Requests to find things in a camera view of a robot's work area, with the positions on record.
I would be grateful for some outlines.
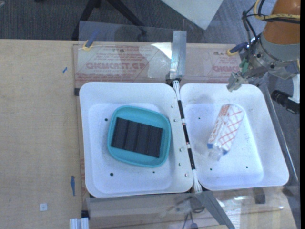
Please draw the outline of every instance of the blue mark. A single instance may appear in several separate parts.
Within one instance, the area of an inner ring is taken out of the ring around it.
[[[73,196],[75,196],[75,177],[74,176],[71,176],[70,184],[71,184]]]
[[[90,46],[92,45],[92,43],[94,42],[94,40],[96,39],[96,37],[98,36],[99,33],[100,33],[100,29],[96,29],[93,32],[92,36],[88,39],[88,41],[85,45],[86,48],[90,48]]]

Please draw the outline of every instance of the wooden table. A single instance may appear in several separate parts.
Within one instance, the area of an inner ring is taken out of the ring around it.
[[[81,217],[73,44],[0,40],[0,228],[63,229]],[[250,209],[240,228],[296,228],[280,191],[273,199],[283,208]]]

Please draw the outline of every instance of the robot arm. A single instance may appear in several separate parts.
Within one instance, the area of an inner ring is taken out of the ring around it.
[[[258,36],[254,33],[254,38],[248,43],[242,43],[227,52],[228,55],[232,55],[242,49],[246,50],[240,65],[241,70],[236,73],[232,72],[227,88],[229,91],[237,90],[241,84],[249,79],[262,77],[266,72],[269,72],[282,79],[293,78],[294,80],[294,96],[286,96],[285,94],[283,96],[282,93],[278,93],[273,94],[273,99],[283,105],[283,98],[287,97],[285,103],[291,101],[299,104],[299,97],[295,95],[299,91],[299,72],[288,72],[285,67],[292,62],[299,62],[300,58],[301,0],[277,0],[272,14],[268,16],[261,14],[263,1],[257,0],[253,7],[254,16],[267,22],[264,31]],[[247,29],[246,14],[243,14],[243,22]]]

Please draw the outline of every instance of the packaged item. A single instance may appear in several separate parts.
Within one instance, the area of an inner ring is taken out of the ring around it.
[[[244,111],[239,106],[225,104],[221,107],[207,143],[210,158],[219,161],[230,151],[243,118]]]

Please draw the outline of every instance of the gray carpet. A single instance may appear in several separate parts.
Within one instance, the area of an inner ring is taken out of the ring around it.
[[[34,0],[2,1],[5,4],[0,8],[0,38],[70,40],[88,0],[45,0],[39,3]],[[160,0],[121,1],[148,27],[186,30],[188,42],[239,44],[247,38],[241,22],[242,12],[250,8],[256,0],[224,0],[206,30],[202,30]],[[269,13],[274,1],[267,0],[263,12]],[[264,22],[253,18],[249,20],[257,33],[263,30]],[[102,0],[99,9],[94,9],[89,21],[131,25],[105,0]],[[273,79],[269,88],[271,91],[279,89],[292,94],[291,81]],[[275,104],[275,108],[285,134],[283,142],[288,146],[289,152],[285,155],[293,160],[296,176],[300,179],[299,115],[287,112],[278,104]],[[299,180],[293,176],[289,181],[289,189],[290,192],[286,191],[286,194],[300,228],[300,186]]]

